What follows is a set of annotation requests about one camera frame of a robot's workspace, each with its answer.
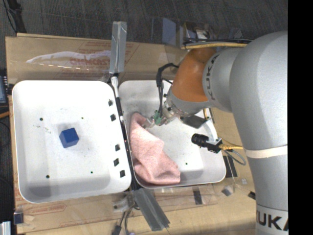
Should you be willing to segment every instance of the cardboard box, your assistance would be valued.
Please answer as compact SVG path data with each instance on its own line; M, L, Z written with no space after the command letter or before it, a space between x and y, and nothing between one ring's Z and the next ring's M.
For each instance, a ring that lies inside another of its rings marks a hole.
M99 52L108 54L108 52L105 51L111 49L111 43L106 40L18 34L16 38L6 38L6 48L8 81L10 84L28 79L105 80L105 73L109 69L108 56L104 54L101 57L95 55L95 58L98 58L97 60L99 61L92 61L92 64L88 62L90 59L87 60L87 58L78 58L77 56L74 57L71 55L60 55L60 57L56 57L54 63L52 62L50 64L47 61L49 58L47 58L47 60L36 59L36 57L45 55L49 55L51 59L51 56L55 55L54 53L59 52L73 52L79 55L96 54ZM171 58L174 57L176 60L181 60L183 54L184 52L180 50L176 52L174 49L171 50L170 53ZM168 53L164 45L127 43L125 72L120 75L119 81L121 83L127 80L154 80L157 69L166 63L168 63ZM168 79L173 79L175 71L175 69L168 69L164 72L164 76ZM29 203L23 199L18 187L14 113L12 110L11 96L9 97L9 108L15 207L16 212L22 212L24 217L23 223L17 225L18 233L47 231L55 228L60 228L60 231L67 233L69 227L77 227L78 225L95 227L97 225L94 225L94 223L104 224L106 222L110 222L110 226L114 226L113 224L121 217L121 212L114 211L114 202L123 199L127 193L70 199L43 204ZM216 127L218 129L217 121L219 121L218 117L216 117ZM220 129L220 134L223 135L223 129ZM238 141L231 138L229 138L229 141L238 143ZM180 210L194 209L195 207L205 208L218 206L227 198L221 193L223 187L236 184L239 189L236 194L240 196L239 200L242 201L240 204L243 209L246 208L248 211L248 213L245 213L245 218L241 218L239 223L243 224L245 228L246 224L248 224L249 229L252 229L251 223L254 224L255 209L251 206L255 205L251 205L251 199L247 197L249 191L254 190L251 172L249 167L246 166L245 168L240 168L240 170L238 169L238 174L240 176L237 179L228 178L217 184L200 186L199 191L202 195L202 205L196 205L192 187L160 189L155 191L155 196L165 212L174 213L174 216L180 216L181 214L182 217L188 219L186 214L183 214ZM243 185L242 178L248 183ZM140 227L143 227L143 230L147 230L147 224L143 221L140 212L134 211L132 216L138 216L139 219L137 220L139 222L142 221ZM228 227L229 223L226 219L225 222L225 225ZM175 225L174 229L181 231L179 224ZM109 230L105 234L111 234L111 232L112 230Z

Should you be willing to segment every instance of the cardboard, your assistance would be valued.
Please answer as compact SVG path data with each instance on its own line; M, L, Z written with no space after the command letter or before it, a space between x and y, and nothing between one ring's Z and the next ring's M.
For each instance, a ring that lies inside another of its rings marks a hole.
M111 43L107 40L18 34L18 37L6 38L6 48L8 81L10 84L26 79L105 80L106 77L103 72L109 69L109 63L104 64L108 61L108 56L105 55L101 56L102 59L99 62L101 65L98 66L90 66L89 63L85 62L85 66L82 67L80 63L80 71L77 69L79 68L78 65L75 64L77 60L74 60L72 66L69 67L71 56L61 58L61 65L58 62L50 65L43 62L36 64L27 63L27 60L34 57L62 51L81 52L80 54L84 51L84 54L109 51ZM167 53L164 45L127 43L125 72L120 75L119 82L127 80L154 80L157 69L168 63L168 54L175 61L181 60L183 56L183 52L174 49L171 50L171 53ZM167 69L163 74L166 78L173 79L175 73L176 69ZM127 193L43 204L32 204L23 199L18 187L14 115L11 96L9 96L9 109L15 207L16 212L23 212L24 214L24 222L17 225L18 234L46 234L47 231L49 231L49 234L59 234L58 232L60 234L111 234L112 228L121 217L121 212L114 210L113 203L123 199ZM219 127L220 121L223 122L223 117L217 117L215 114L214 118L218 133L223 137L225 128ZM240 140L236 136L236 129L232 127L227 131L229 135L224 137L228 138L228 141L238 144ZM236 227L236 230L254 228L255 202L247 196L250 190L254 190L251 172L248 166L235 165L235 167L239 174L237 178L227 178L220 183L199 186L199 191L202 195L202 205L195 204L192 187L168 188L155 191L157 201L170 219L171 234L183 234L183 231L186 234L190 234L189 231L191 233L213 230L227 231L232 225ZM223 187L228 185L235 185L237 189L233 199L221 193ZM132 221L129 221L131 230L142 231L148 234L151 232L141 212L133 211L131 217L134 217ZM208 228L206 224L208 226L212 225L213 229L206 230Z

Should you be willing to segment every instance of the hole in tray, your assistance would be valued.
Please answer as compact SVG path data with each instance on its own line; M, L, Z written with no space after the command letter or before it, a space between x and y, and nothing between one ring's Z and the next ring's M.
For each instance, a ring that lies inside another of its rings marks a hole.
M114 162L114 166L117 166L119 164L119 160L118 159L115 159L113 162Z
M111 121L116 120L116 116L115 116L114 114L112 114L112 115L110 116L110 118L111 118Z
M124 177L124 176L125 176L125 171L124 171L124 170L120 171L120 172L119 172L119 176L120 176L121 178Z

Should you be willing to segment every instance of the white tray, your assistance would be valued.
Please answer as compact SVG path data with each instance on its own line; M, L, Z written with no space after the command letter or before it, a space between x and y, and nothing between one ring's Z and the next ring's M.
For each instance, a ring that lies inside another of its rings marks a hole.
M170 84L164 82L164 93L167 93L169 88ZM120 85L119 94L128 133L134 112L150 117L159 108L155 81L126 81ZM206 124L194 129L175 119L168 125L149 129L149 132L164 141L164 152L179 166L181 182L172 186L150 186L137 178L138 183L145 188L165 188L208 184L224 179L226 168L222 153L215 154L191 143L194 133L211 136Z
M129 187L131 173L108 84L22 81L14 86L12 98L23 198L41 203L122 192ZM63 148L59 135L72 127L80 140Z

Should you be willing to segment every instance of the blue block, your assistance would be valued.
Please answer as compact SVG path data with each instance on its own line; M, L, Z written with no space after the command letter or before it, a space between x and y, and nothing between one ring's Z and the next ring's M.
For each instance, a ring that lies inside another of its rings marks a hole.
M68 148L78 143L79 137L75 128L64 130L60 134L60 140L64 148Z

